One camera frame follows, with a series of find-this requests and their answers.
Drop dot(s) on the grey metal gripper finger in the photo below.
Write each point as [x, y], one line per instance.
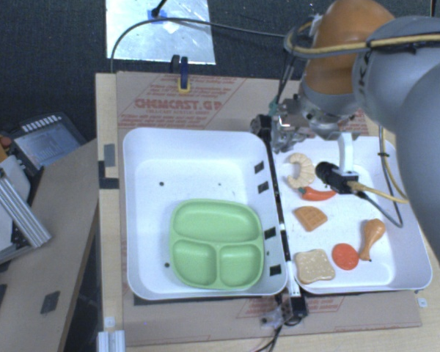
[279, 142]
[295, 138]

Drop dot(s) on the black cylinder on white bracket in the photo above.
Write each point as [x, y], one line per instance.
[335, 176]

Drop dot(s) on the red tomato slice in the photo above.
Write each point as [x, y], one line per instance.
[345, 256]

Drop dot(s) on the orange carrot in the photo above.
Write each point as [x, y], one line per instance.
[317, 194]

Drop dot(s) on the white plastic tray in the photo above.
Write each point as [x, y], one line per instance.
[352, 211]
[190, 167]

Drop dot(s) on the brown cardboard board red print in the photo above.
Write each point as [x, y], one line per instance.
[205, 105]

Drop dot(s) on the thin black and white rod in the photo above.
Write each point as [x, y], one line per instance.
[278, 211]

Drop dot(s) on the tan croissant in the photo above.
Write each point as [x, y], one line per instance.
[303, 169]

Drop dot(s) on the tan bread slice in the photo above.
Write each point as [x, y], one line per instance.
[314, 267]

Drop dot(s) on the green divided plate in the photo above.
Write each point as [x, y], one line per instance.
[216, 244]

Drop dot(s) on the brown chicken drumstick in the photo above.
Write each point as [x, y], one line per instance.
[372, 235]

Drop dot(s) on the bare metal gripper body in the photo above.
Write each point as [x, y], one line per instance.
[315, 121]

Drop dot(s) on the orange waffle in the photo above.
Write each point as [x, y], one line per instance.
[309, 218]

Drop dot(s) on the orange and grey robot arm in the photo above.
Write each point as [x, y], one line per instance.
[407, 94]

